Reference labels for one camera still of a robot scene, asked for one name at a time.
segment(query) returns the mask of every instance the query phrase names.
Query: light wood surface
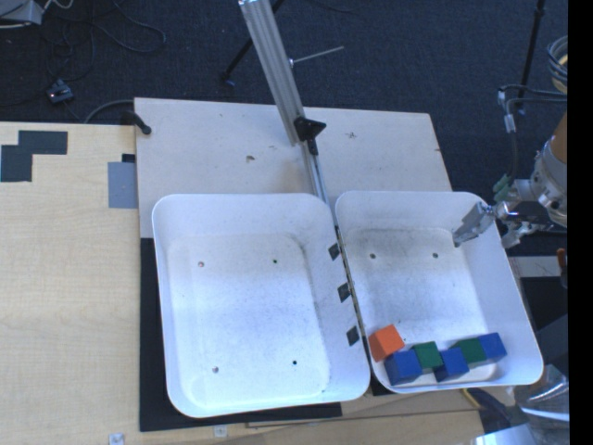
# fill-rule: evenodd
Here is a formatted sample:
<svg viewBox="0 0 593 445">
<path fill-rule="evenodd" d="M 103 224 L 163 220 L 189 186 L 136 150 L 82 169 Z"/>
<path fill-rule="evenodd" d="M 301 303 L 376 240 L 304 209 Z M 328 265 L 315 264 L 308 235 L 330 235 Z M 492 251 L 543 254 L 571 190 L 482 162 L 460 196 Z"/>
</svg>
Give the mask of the light wood surface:
<svg viewBox="0 0 593 445">
<path fill-rule="evenodd" d="M 236 424 L 219 439 L 212 427 L 140 432 L 138 210 L 110 209 L 107 191 L 107 164 L 135 153 L 137 129 L 0 122 L 0 145 L 19 130 L 69 139 L 67 155 L 33 156 L 32 182 L 0 183 L 2 444 L 105 445 L 122 433 L 125 444 L 446 445 L 482 433 L 455 391 L 363 397 L 343 405 L 345 420 Z"/>
</svg>

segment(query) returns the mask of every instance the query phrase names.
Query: black stand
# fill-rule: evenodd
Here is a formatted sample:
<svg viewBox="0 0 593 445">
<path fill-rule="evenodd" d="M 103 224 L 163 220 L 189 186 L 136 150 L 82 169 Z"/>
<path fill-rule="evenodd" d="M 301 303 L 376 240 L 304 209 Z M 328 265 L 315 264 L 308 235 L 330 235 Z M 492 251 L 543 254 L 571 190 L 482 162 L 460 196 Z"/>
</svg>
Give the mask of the black stand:
<svg viewBox="0 0 593 445">
<path fill-rule="evenodd" d="M 529 71 L 531 70 L 531 62 L 534 58 L 534 52 L 536 50 L 536 41 L 537 41 L 537 33 L 539 32 L 539 22 L 541 21 L 542 17 L 544 16 L 546 10 L 544 5 L 546 4 L 546 0 L 537 0 L 536 6 L 536 15 L 534 18 L 534 25 L 531 30 L 531 40 L 529 41 L 529 49 L 527 50 L 527 59 L 525 61 L 525 66 L 523 70 L 523 77 L 521 78 L 521 85 L 527 85 L 527 80 L 529 79 Z M 517 95 L 519 98 L 523 97 L 525 91 L 522 89 L 519 94 Z M 517 110 L 521 115 L 525 114 L 524 105 L 519 103 L 517 104 Z"/>
<path fill-rule="evenodd" d="M 284 2 L 284 0 L 278 0 L 273 5 L 273 7 L 271 8 L 273 13 L 276 13 L 276 11 L 278 11 L 278 8 L 280 8 L 280 6 L 282 5 L 283 2 Z M 253 40 L 251 38 L 249 38 L 249 41 L 247 41 L 247 43 L 245 43 L 245 45 L 237 53 L 237 56 L 235 56 L 233 61 L 231 61 L 231 64 L 229 64 L 228 68 L 221 74 L 221 79 L 224 83 L 234 86 L 234 82 L 231 80 L 231 73 L 233 72 L 233 70 L 237 66 L 237 64 L 239 64 L 241 59 L 243 59 L 243 56 L 246 54 L 246 52 L 249 51 L 249 48 L 251 46 L 253 46 Z"/>
</svg>

